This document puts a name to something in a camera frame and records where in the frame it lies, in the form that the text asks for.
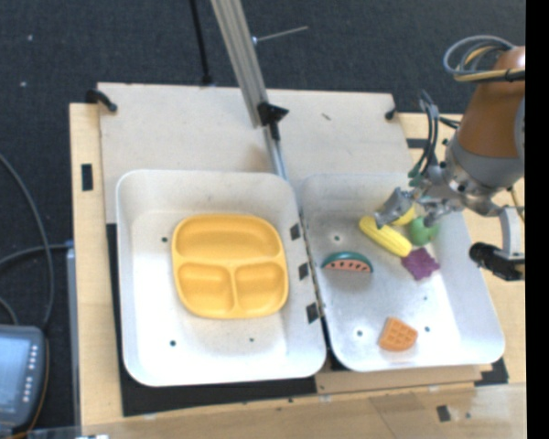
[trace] wooden table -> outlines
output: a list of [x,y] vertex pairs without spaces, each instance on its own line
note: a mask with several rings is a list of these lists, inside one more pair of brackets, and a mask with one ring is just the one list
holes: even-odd
[[[403,127],[407,138],[426,136],[426,118],[422,114],[397,114],[392,122]],[[313,434],[370,437],[372,433],[375,437],[408,437],[412,431],[417,437],[465,437],[456,434],[476,426],[497,428],[503,424],[510,431],[509,437],[522,437],[526,421],[524,282],[505,283],[486,272],[484,276],[506,337],[504,362],[510,376],[508,385],[474,388],[473,380],[490,366],[428,371],[421,374],[426,379],[419,379],[419,373],[415,372],[387,380],[378,374],[358,377],[350,376],[349,372],[333,375],[322,371],[318,374],[319,383],[327,389],[318,395],[123,417],[105,234],[99,125],[99,106],[84,103],[70,106],[80,407],[85,434],[167,437],[171,431],[178,432],[179,437],[200,437],[220,428],[220,437]],[[450,136],[451,132],[442,134]],[[88,164],[92,188],[89,193],[82,193],[82,165]],[[523,182],[517,185],[517,190],[523,197]],[[510,194],[501,194],[497,200],[511,203]],[[465,212],[465,217],[472,241],[500,246],[498,221],[470,212]],[[390,400],[385,396],[388,392],[392,394]],[[505,402],[508,409],[504,417],[493,423],[489,405],[494,402]],[[450,419],[458,421],[443,421],[437,409],[443,405],[449,405]],[[466,416],[457,417],[460,412],[452,416],[459,408],[468,410]],[[413,424],[415,429],[407,429]]]

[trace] white tray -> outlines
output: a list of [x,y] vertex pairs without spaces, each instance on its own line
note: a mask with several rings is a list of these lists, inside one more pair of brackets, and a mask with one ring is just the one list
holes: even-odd
[[[357,371],[497,360],[504,336],[482,274],[468,257],[471,241],[461,214],[446,216],[426,246],[441,268],[419,282],[400,258],[360,231],[361,216],[371,215],[395,187],[407,187],[406,175],[317,175],[304,181],[299,194],[334,354]],[[322,269],[339,251],[367,256],[372,274]],[[390,352],[378,346],[387,316],[418,331],[412,348]]]
[[[137,170],[117,186],[117,233],[124,364],[149,386],[201,385],[308,377],[326,345],[293,189],[268,173]],[[200,213],[249,213],[268,220],[285,248],[289,296],[277,313],[217,320],[192,315],[178,298],[170,242]]]

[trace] purple star-shaped object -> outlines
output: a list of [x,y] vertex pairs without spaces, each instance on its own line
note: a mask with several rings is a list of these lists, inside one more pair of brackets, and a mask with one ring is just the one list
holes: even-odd
[[403,267],[406,268],[416,281],[429,276],[435,270],[439,269],[439,263],[429,255],[425,247],[411,251],[406,257],[401,259]]

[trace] watermelon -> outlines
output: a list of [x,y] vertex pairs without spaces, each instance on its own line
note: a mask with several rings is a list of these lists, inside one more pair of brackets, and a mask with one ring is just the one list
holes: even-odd
[[351,272],[372,272],[372,264],[364,255],[357,252],[332,253],[322,264],[321,268],[333,270],[348,270]]

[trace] dark carpet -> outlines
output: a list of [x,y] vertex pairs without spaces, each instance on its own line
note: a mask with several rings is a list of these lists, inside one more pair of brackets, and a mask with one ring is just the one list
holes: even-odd
[[[268,88],[389,92],[403,112],[430,93],[442,112],[463,112],[470,87],[444,72],[446,49],[467,36],[522,45],[526,0],[242,0],[252,33],[308,31],[258,44]],[[235,86],[210,0],[198,0],[210,74]],[[198,84],[188,0],[0,0],[0,153],[37,203],[48,239],[72,239],[68,106],[99,81]],[[0,259],[40,245],[33,215],[0,164]],[[55,251],[52,351],[39,427],[73,423],[65,253]],[[48,300],[40,253],[0,269],[0,296],[25,325]],[[0,307],[0,323],[8,323]]]

